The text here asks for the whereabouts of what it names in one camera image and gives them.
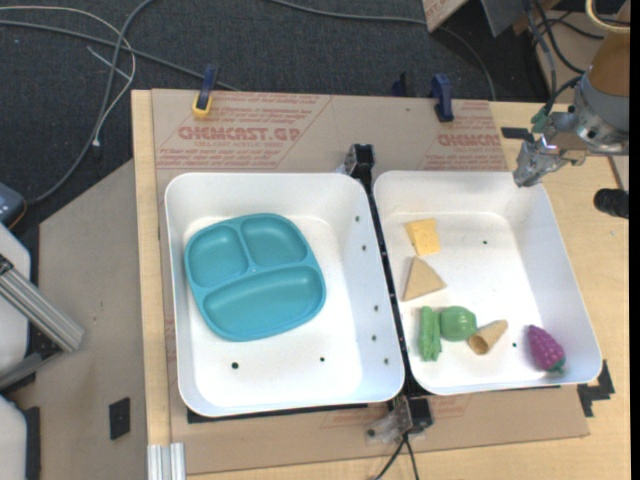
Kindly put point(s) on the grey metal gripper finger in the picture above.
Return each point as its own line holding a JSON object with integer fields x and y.
{"x": 546, "y": 162}
{"x": 525, "y": 168}

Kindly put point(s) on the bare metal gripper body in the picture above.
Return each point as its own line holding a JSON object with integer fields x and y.
{"x": 585, "y": 135}

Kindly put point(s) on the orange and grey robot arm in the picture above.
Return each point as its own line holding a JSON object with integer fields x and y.
{"x": 611, "y": 63}

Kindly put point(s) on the white plastic tray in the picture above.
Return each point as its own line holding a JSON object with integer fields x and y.
{"x": 505, "y": 278}
{"x": 350, "y": 378}

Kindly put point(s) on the yellow cheese slice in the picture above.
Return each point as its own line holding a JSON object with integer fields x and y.
{"x": 423, "y": 238}

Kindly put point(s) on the tan triangular bread slice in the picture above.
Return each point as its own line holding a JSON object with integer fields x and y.
{"x": 421, "y": 280}

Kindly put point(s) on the green bell pepper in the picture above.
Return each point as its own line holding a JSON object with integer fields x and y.
{"x": 457, "y": 324}

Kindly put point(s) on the tan ice cream cone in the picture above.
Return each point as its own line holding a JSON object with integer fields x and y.
{"x": 487, "y": 337}

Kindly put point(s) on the purple grapes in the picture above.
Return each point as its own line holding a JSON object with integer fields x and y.
{"x": 546, "y": 349}

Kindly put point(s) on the green asparagus bunch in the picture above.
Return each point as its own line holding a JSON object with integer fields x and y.
{"x": 429, "y": 335}

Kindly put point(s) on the brown cardboard board red print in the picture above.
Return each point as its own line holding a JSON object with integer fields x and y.
{"x": 310, "y": 123}

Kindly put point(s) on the blue divided plate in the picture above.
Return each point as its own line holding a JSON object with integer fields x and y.
{"x": 255, "y": 278}

